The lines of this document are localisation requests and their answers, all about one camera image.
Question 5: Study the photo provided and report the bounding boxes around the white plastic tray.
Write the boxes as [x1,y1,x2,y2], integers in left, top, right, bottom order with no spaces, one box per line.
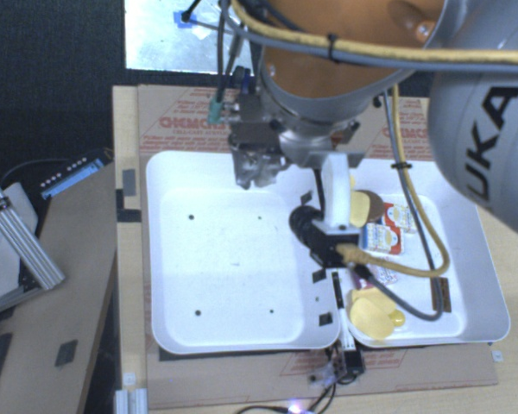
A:
[145,149,343,355]
[314,156,512,347]

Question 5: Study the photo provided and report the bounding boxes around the thin black and white rod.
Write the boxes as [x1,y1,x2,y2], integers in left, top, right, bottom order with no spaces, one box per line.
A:
[331,269,357,353]

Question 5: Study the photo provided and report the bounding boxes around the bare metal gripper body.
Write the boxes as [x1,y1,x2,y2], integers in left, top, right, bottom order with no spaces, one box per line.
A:
[227,92,365,168]

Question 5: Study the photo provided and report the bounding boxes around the red and white carton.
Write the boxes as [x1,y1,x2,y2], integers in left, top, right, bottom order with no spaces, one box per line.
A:
[382,202,419,235]
[359,222,403,256]
[365,262,401,285]

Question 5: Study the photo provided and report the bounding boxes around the brown round biscuit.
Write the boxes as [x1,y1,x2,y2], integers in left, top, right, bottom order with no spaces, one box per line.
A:
[362,189,386,224]

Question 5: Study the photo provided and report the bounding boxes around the brown chocolate bar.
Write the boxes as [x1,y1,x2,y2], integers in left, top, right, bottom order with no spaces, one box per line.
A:
[431,276,453,315]

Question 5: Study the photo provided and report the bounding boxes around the yellow round disc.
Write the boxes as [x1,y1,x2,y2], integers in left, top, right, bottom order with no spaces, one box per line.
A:
[349,297,395,342]
[349,288,396,318]
[349,191,375,229]

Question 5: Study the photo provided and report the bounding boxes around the black cylinder on white bracket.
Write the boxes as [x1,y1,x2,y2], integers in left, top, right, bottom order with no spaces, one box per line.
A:
[288,152,362,270]

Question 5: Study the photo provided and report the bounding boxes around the black block with thin wires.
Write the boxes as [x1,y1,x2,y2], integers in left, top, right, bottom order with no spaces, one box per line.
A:
[344,350,367,378]

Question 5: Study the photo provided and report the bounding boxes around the brown cardboard board, red print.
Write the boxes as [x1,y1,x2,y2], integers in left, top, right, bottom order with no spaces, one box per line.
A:
[111,84,500,411]

